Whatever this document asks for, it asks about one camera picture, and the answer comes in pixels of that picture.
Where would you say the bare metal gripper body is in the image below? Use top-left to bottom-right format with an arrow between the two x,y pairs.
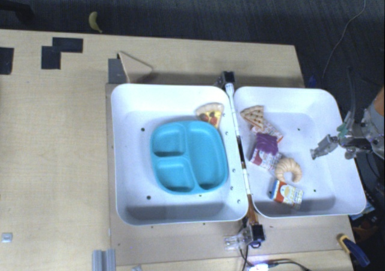
338,121 -> 385,157

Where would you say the white plastic tray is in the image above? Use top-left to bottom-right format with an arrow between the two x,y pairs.
110,83 -> 250,226
233,86 -> 368,219

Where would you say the beige croissant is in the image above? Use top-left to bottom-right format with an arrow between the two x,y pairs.
274,157 -> 303,184

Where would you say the purple packet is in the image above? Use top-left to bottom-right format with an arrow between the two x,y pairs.
254,132 -> 279,156

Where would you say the orange and white carton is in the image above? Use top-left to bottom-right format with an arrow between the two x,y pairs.
268,179 -> 304,210

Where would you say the white and red carton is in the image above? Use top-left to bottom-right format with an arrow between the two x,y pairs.
248,147 -> 283,174

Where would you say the tan lattice pie slice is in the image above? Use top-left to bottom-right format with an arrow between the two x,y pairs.
239,105 -> 265,131

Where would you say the thin black and white rod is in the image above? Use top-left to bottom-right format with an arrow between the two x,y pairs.
224,83 -> 260,226

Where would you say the toy pizza slice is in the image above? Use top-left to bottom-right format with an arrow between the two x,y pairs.
195,102 -> 225,129

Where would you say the blue divided plate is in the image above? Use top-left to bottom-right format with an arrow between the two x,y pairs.
149,120 -> 229,195

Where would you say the tan cardboard wedge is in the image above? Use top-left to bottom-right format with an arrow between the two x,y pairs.
116,51 -> 155,84

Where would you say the yellow banana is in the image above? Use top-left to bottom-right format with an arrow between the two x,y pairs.
88,11 -> 103,34

